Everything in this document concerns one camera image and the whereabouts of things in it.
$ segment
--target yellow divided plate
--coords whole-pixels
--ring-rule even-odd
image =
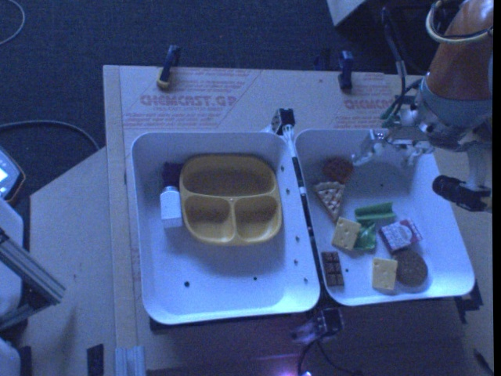
[[[252,155],[192,157],[179,181],[182,216],[199,241],[219,245],[259,244],[282,225],[274,171]]]

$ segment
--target black clamp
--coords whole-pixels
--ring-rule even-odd
[[[160,89],[166,90],[169,87],[171,68],[178,65],[180,52],[181,48],[179,46],[169,46],[169,50],[164,61],[164,68],[162,68],[162,71],[160,72],[160,75],[157,79],[157,85]]]
[[[283,135],[283,126],[296,125],[294,111],[292,109],[278,109],[272,119],[272,131],[277,135]]]
[[[332,338],[343,328],[341,311],[338,308],[326,307],[316,312],[308,322],[292,330],[290,336],[294,342],[306,345]]]
[[[484,301],[480,295],[480,289],[478,288],[478,282],[475,281],[475,285],[468,297],[454,297],[454,301],[460,313],[461,323],[467,324],[467,312],[479,310],[480,307],[484,305]]]
[[[316,71],[331,71],[330,68],[330,49],[322,49],[320,54],[313,61]]]
[[[351,71],[353,70],[353,55],[348,50],[343,50],[339,55],[339,67],[341,73],[337,76],[339,87],[342,90],[350,90],[351,84]]]

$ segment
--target white box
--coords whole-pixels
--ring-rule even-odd
[[[350,157],[367,131],[306,130],[296,140],[318,253],[332,251],[334,224],[312,186],[322,181],[323,161]],[[185,227],[164,230],[160,218],[161,172],[166,161],[182,163],[198,154],[253,154],[274,170],[283,208],[282,229],[270,241],[244,247],[203,244]],[[434,194],[439,174],[427,155],[403,168],[402,157],[387,149],[355,168],[344,192],[341,215],[354,219],[358,207],[392,201],[397,219],[412,219],[424,238],[418,250],[429,268],[425,285],[372,288],[374,256],[390,257],[379,241],[370,252],[339,251],[344,286],[327,287],[340,304],[464,295],[474,273],[450,203]],[[292,155],[282,137],[267,132],[147,132],[132,146],[137,205],[142,299],[151,318],[163,324],[305,312],[319,300],[321,286],[310,244]]]

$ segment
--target black cable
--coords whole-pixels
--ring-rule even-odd
[[[347,369],[345,367],[340,367],[339,365],[336,365],[327,355],[325,350],[323,349],[322,343],[320,342],[320,338],[313,340],[312,342],[309,342],[305,348],[303,349],[301,355],[299,356],[299,361],[297,362],[297,376],[302,376],[303,375],[303,362],[305,361],[306,354],[308,351],[312,348],[314,344],[317,344],[319,347],[320,352],[322,353],[324,359],[327,361],[327,363],[336,369],[337,371],[344,372],[346,374],[350,374],[351,376],[363,376],[363,373],[361,371],[351,371],[350,369]]]
[[[397,99],[394,100],[394,102],[389,106],[389,108],[386,109],[386,111],[380,116],[381,120],[387,120],[388,118],[391,117],[392,114],[397,114],[397,110],[393,112],[395,106],[399,103],[403,103],[405,95],[409,93],[411,89],[415,89],[419,86],[421,83],[421,79],[416,79],[412,84],[407,86],[403,92],[400,93]]]
[[[55,126],[61,128],[68,128],[72,131],[80,133],[84,136],[97,150],[99,150],[98,143],[92,138],[84,129],[77,127],[76,125],[56,120],[27,120],[27,121],[16,121],[7,124],[0,125],[0,132],[9,129],[22,128],[22,127],[34,127],[34,126]]]
[[[302,370],[303,362],[305,361],[306,354],[308,353],[310,348],[313,346],[313,344],[315,344],[315,342],[316,342],[316,340],[313,340],[312,342],[309,342],[303,348],[303,351],[302,351],[301,355],[299,356],[299,361],[297,362],[297,376],[301,376],[303,374],[303,370]]]
[[[485,372],[487,372],[487,374],[494,376],[494,371],[488,365],[488,362],[487,362],[487,360],[485,360],[484,356],[482,354],[480,354],[476,349],[473,350],[473,354],[474,354],[474,357],[477,360],[478,364],[482,367],[482,369],[484,369]]]
[[[394,114],[397,114],[400,111],[400,108],[402,107],[403,103],[403,96],[405,95],[405,65],[402,59],[402,56],[400,55],[400,52],[398,51],[398,47],[395,44],[395,40],[393,38],[393,30],[391,26],[391,21],[390,21],[390,13],[384,7],[381,10],[381,21],[383,23],[384,27],[384,37],[386,38],[386,42],[388,43],[388,46],[390,47],[391,53],[393,54],[393,57],[395,58],[395,62],[397,64],[397,71],[400,74],[400,98],[396,101],[397,108],[395,109]]]
[[[19,4],[15,0],[4,0],[4,1],[14,4],[21,12],[21,24],[13,34],[11,34],[8,38],[5,38],[2,41],[0,41],[0,45],[4,45],[5,43],[12,41],[22,31],[24,23],[26,22],[26,14],[21,4]]]
[[[400,9],[401,11],[405,9],[423,9],[424,6],[420,5],[400,5],[399,7],[396,7]],[[420,68],[414,61],[411,59],[410,55],[407,53],[407,49],[405,48],[405,43],[402,39],[402,36],[400,35],[400,32],[398,31],[398,27],[396,23],[393,21],[393,16],[391,15],[391,12],[389,9],[386,7],[383,8],[382,11],[382,21],[383,25],[385,23],[389,26],[389,30],[391,31],[391,38],[395,40],[393,43],[395,44],[395,49],[398,47],[398,52],[401,57],[402,61],[405,61],[406,64],[409,65],[412,69],[414,69],[415,72],[417,72],[418,75],[425,75],[426,71]]]
[[[329,363],[329,365],[331,367],[333,367],[334,369],[336,369],[337,371],[340,371],[340,372],[344,372],[346,374],[350,374],[351,376],[363,376],[363,373],[361,371],[352,371],[350,369],[347,369],[345,367],[340,367],[339,365],[336,365],[330,358],[329,356],[327,355],[327,353],[325,352],[325,350],[323,349],[323,346],[322,346],[322,343],[320,342],[320,340],[317,340],[316,342],[317,346],[319,347],[320,349],[320,352],[322,353],[323,357],[325,358],[325,360]]]

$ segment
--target cheese slice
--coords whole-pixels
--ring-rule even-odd
[[[341,200],[343,198],[344,184],[337,181],[318,183],[315,185],[315,193],[322,201],[323,206],[329,212],[334,222],[339,218]]]
[[[398,262],[394,259],[373,258],[373,288],[393,290]]]
[[[350,251],[355,246],[361,226],[359,222],[352,222],[351,220],[340,217],[337,220],[336,229],[334,230],[332,245]]]

